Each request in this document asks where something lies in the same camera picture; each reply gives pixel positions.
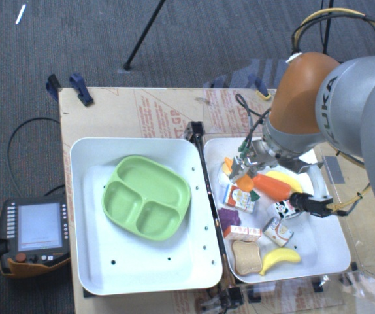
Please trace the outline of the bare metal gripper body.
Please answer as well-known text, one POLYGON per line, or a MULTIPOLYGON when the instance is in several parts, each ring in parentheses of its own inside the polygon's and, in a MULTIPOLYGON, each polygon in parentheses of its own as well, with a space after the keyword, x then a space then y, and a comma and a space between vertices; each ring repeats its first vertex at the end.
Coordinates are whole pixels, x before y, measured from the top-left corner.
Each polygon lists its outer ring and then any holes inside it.
POLYGON ((262 139, 244 141, 238 148, 241 163, 249 163, 252 175, 266 167, 274 168, 278 165, 278 159, 273 152, 269 152, 266 143, 262 139))

